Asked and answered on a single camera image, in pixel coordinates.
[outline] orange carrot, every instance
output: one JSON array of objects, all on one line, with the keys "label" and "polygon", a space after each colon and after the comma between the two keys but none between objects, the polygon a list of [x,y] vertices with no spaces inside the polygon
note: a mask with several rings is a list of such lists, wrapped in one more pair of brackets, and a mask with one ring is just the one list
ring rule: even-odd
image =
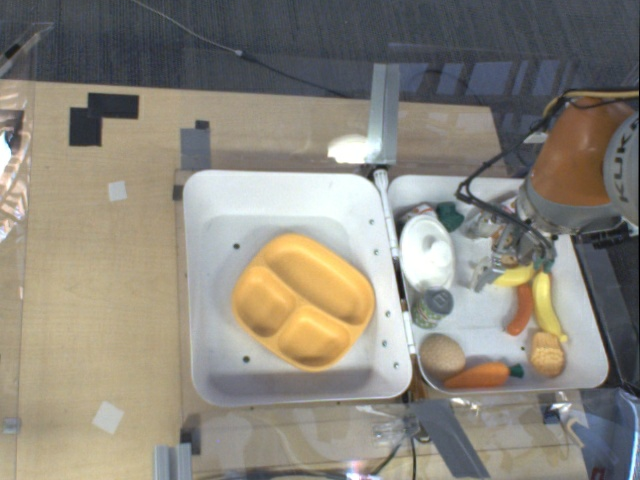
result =
[{"label": "orange carrot", "polygon": [[529,323],[533,313],[533,292],[529,283],[518,286],[518,310],[513,320],[507,325],[506,331],[511,336],[517,336]]},{"label": "orange carrot", "polygon": [[522,377],[524,375],[522,366],[517,364],[509,368],[498,361],[482,363],[448,378],[444,381],[444,387],[447,389],[494,388],[507,382],[510,375]]}]

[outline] wooden table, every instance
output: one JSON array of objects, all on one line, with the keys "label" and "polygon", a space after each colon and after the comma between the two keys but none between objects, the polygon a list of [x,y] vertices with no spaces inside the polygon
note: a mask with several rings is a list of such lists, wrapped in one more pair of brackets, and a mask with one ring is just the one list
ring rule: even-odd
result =
[{"label": "wooden table", "polygon": [[[105,119],[102,147],[70,147],[69,109],[86,107],[89,92],[139,95],[139,119]],[[220,151],[322,158],[331,139],[366,135],[368,109],[356,100],[36,84],[20,480],[147,480],[153,447],[178,441],[172,188],[180,129],[209,121],[214,158]],[[400,158],[426,158],[434,173],[451,165],[470,172],[498,151],[490,112],[474,107],[403,103],[398,142]],[[125,182],[127,199],[110,202],[116,181]],[[103,401],[124,411],[114,435],[92,425]],[[532,451],[522,464],[548,453]]]}]

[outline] orange divided plate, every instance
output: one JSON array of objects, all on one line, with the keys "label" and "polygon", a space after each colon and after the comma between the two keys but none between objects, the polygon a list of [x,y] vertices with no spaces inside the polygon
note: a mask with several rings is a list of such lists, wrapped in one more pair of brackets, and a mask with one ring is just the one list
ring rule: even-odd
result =
[{"label": "orange divided plate", "polygon": [[285,361],[309,372],[337,363],[367,327],[371,284],[340,256],[302,235],[271,240],[232,293],[242,328]]}]

